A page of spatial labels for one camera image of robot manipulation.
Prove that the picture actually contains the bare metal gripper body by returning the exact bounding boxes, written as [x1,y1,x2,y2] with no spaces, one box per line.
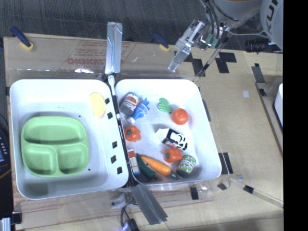
[183,19,232,51]

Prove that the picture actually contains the green striped toy vegetable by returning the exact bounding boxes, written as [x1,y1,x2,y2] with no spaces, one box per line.
[157,97,173,114]

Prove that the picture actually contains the orange round toy fruit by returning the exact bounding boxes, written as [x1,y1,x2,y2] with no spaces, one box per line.
[171,108,189,126]

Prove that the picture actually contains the blue bottle white cap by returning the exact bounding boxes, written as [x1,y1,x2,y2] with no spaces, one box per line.
[127,98,151,125]

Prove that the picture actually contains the white plastic tray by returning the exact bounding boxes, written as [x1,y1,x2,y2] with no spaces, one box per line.
[115,78,222,185]
[9,78,129,200]

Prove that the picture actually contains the grey can red label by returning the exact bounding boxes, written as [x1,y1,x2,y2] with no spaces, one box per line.
[119,92,141,116]

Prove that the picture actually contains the black and white milk carton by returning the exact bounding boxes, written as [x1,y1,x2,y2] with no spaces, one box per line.
[155,128,191,152]

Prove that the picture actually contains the orange toy bell pepper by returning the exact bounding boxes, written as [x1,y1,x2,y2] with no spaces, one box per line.
[164,147,184,164]
[124,125,142,142]

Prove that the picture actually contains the yellow oval biscuit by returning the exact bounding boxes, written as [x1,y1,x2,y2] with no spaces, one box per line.
[90,92,107,118]

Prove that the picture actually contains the grey can green label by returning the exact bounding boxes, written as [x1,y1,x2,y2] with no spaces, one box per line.
[176,154,197,179]

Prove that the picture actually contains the orange toy carrot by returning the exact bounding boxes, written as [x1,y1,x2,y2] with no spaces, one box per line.
[140,154,178,179]

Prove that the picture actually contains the small orange and white carton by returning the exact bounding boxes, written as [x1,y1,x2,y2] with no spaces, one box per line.
[127,148,141,177]

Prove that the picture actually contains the dark green toy cucumber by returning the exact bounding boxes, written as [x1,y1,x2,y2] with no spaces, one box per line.
[136,153,158,181]

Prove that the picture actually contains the brown cardboard board red print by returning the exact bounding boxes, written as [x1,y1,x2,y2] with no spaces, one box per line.
[2,32,215,230]

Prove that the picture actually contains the green divided plate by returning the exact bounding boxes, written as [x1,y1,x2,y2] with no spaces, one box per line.
[21,115,90,178]

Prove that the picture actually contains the black cylinder on white bracket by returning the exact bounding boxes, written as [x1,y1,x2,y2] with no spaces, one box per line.
[227,29,275,53]

